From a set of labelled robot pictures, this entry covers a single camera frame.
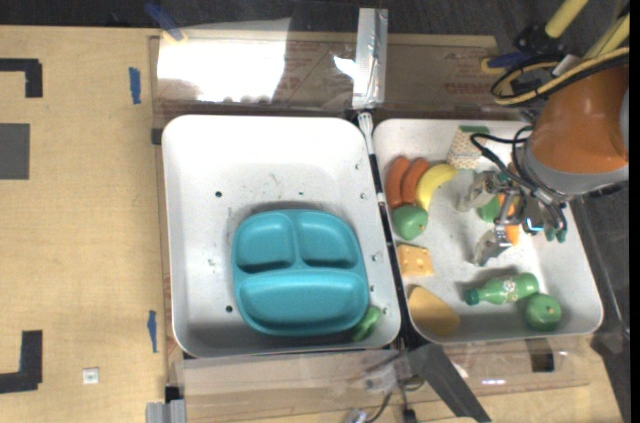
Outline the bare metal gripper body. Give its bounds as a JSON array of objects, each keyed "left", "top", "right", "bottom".
[{"left": 493, "top": 171, "right": 535, "bottom": 238}]

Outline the orange carrot with green top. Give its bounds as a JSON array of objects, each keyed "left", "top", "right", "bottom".
[{"left": 476, "top": 192, "right": 522, "bottom": 247}]

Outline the white plastic tray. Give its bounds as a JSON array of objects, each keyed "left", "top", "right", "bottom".
[
  {"left": 160, "top": 113, "right": 403, "bottom": 359},
  {"left": 372, "top": 118, "right": 605, "bottom": 345}
]

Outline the green bottle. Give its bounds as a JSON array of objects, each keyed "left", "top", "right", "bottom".
[{"left": 462, "top": 272, "right": 542, "bottom": 307}]

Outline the pale carton with green top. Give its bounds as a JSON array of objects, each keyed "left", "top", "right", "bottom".
[{"left": 445, "top": 125, "right": 492, "bottom": 171}]

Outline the yellow banana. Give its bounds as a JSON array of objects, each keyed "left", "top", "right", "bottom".
[{"left": 414, "top": 162, "right": 459, "bottom": 213}]

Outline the orange sausage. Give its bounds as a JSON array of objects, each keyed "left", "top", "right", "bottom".
[
  {"left": 400, "top": 157, "right": 432, "bottom": 207},
  {"left": 385, "top": 155, "right": 412, "bottom": 210}
]

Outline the yellow cheese wedge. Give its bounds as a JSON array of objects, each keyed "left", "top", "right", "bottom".
[{"left": 395, "top": 243, "right": 436, "bottom": 279}]

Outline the tan bread slice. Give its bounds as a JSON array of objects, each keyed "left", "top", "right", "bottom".
[{"left": 406, "top": 285, "right": 461, "bottom": 338}]

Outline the thin black and white rod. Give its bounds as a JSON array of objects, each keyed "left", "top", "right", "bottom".
[{"left": 356, "top": 110, "right": 411, "bottom": 346}]

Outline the small green toy piece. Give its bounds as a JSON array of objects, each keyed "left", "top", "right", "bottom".
[{"left": 350, "top": 305, "right": 383, "bottom": 343}]

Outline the teal divided plate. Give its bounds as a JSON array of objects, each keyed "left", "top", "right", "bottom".
[{"left": 230, "top": 209, "right": 372, "bottom": 338}]

